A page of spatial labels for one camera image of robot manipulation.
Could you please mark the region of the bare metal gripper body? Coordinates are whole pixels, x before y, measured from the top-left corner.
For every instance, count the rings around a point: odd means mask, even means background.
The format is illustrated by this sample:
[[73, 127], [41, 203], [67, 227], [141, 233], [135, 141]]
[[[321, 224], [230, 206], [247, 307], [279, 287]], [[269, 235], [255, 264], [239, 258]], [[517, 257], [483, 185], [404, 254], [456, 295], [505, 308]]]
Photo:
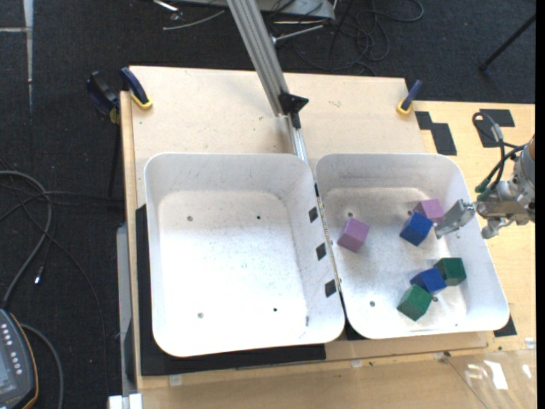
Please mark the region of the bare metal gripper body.
[[535, 221], [535, 161], [531, 155], [520, 155], [507, 181], [481, 199], [476, 211], [497, 225], [515, 222], [524, 225]]

